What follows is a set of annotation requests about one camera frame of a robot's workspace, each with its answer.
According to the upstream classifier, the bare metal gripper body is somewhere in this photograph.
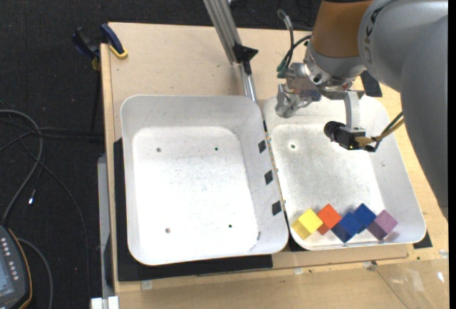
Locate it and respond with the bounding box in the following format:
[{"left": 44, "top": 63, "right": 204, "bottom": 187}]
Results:
[{"left": 284, "top": 61, "right": 354, "bottom": 103}]

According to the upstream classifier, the white plastic tray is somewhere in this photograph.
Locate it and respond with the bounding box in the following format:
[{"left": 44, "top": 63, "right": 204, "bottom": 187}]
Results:
[
  {"left": 262, "top": 95, "right": 428, "bottom": 252},
  {"left": 120, "top": 94, "right": 290, "bottom": 266}
]

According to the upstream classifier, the orange cube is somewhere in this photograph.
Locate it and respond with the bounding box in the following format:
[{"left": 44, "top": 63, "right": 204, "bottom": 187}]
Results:
[{"left": 316, "top": 203, "right": 343, "bottom": 236}]

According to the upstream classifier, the pale wood board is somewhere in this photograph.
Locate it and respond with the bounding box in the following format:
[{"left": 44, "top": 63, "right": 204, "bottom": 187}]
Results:
[{"left": 100, "top": 21, "right": 449, "bottom": 309}]

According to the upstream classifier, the yellow cube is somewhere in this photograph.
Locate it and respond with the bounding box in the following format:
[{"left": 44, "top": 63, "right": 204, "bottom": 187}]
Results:
[{"left": 291, "top": 208, "right": 324, "bottom": 241}]

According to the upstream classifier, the blue cube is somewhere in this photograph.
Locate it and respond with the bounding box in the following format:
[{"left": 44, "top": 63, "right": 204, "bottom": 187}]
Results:
[
  {"left": 352, "top": 203, "right": 378, "bottom": 229},
  {"left": 331, "top": 211, "right": 366, "bottom": 244}
]

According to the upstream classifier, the purple cube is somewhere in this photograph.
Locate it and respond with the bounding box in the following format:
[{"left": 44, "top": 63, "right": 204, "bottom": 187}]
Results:
[{"left": 366, "top": 209, "right": 399, "bottom": 241}]

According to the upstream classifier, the black cylinder on white bracket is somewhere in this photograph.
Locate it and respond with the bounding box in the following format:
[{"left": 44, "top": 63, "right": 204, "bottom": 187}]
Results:
[{"left": 323, "top": 89, "right": 368, "bottom": 152}]

